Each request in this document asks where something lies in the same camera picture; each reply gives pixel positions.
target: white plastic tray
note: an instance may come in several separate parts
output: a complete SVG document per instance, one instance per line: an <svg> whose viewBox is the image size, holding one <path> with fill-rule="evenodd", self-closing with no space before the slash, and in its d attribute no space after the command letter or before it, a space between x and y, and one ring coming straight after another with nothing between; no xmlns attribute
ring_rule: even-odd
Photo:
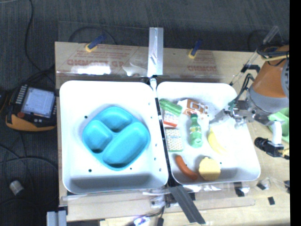
<svg viewBox="0 0 301 226"><path fill-rule="evenodd" d="M150 145L123 170L102 165L82 142L88 122L109 106L119 106L151 133ZM60 89L63 184L75 194L160 188L168 170L152 89L140 82L68 81Z"/></svg>
<svg viewBox="0 0 301 226"><path fill-rule="evenodd" d="M157 87L158 99L164 98L171 102L190 98L209 106L207 119L199 120L204 143L200 148L189 145L190 118L187 115L179 117L178 127L181 133L184 150L169 152L172 174L177 182L183 185L213 184L226 182L241 182L256 180L260 175L260 164L247 125L235 129L234 119L228 119L223 124L214 127L218 141L229 151L228 156L220 156L210 147L207 140L208 122L221 109L227 108L228 102L236 97L235 90L228 84L194 83L194 82L162 82ZM216 181L205 181L200 175L197 180L185 176L175 163L175 156L181 155L188 168L198 172L200 161L205 157L217 160L221 174Z"/></svg>

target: yellow bun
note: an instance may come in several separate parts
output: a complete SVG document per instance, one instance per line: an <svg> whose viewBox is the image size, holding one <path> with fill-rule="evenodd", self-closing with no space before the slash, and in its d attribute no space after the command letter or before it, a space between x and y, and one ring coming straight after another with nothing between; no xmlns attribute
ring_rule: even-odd
<svg viewBox="0 0 301 226"><path fill-rule="evenodd" d="M198 172L206 181L215 181L221 174L221 168L214 159L205 157L199 164Z"/></svg>

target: green object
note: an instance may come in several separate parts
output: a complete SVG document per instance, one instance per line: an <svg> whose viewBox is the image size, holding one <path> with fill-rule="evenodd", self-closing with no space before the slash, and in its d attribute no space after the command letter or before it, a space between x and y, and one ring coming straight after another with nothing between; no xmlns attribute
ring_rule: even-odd
<svg viewBox="0 0 301 226"><path fill-rule="evenodd" d="M277 113L274 113L269 116L270 121L284 121L283 124L281 124L282 128L282 139L288 143L290 143L290 110L289 108L284 108Z"/></svg>
<svg viewBox="0 0 301 226"><path fill-rule="evenodd" d="M177 116L179 116L182 112L182 106L174 104L166 99L160 99L159 103L163 110L169 111Z"/></svg>
<svg viewBox="0 0 301 226"><path fill-rule="evenodd" d="M198 115L191 114L190 119L191 119L191 126L189 128L190 145L194 148L201 147L203 145L203 139L202 139L201 126L198 124Z"/></svg>

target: table surface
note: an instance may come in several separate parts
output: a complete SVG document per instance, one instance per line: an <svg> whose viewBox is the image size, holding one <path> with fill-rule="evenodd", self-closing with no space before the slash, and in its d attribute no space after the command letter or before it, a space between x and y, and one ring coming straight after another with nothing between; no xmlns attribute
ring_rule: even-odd
<svg viewBox="0 0 301 226"><path fill-rule="evenodd" d="M222 82L229 83L242 65L250 58L250 52L212 51ZM262 65L258 57L254 64ZM243 78L233 87L238 92ZM142 192L118 192L67 196L62 182L62 144L60 128L60 107L58 104L58 153L59 153L59 194L61 205L68 205L67 222L99 220L101 226L125 226L139 215L155 213L158 209L151 207L150 197ZM258 122L249 123L248 129L254 141L257 137L272 139L268 127ZM282 141L285 148L289 144ZM255 147L261 166L261 175L257 181L268 182L269 187L261 190L256 182L251 183L250 191L245 197L222 192L196 194L195 205L200 210L206 225L219 226L263 226L290 225L290 194L286 191L284 181L290 180L289 160L274 158ZM146 225L156 225L158 217L151 217ZM198 225L189 223L179 206L166 208L163 214L164 226Z"/></svg>

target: blue plate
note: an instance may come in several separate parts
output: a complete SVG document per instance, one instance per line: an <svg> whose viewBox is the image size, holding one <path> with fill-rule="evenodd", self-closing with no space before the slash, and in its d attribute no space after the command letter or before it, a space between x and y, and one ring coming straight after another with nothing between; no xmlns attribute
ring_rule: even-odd
<svg viewBox="0 0 301 226"><path fill-rule="evenodd" d="M150 144L148 129L124 109L111 106L98 113L84 128L86 148L103 165L123 170Z"/></svg>

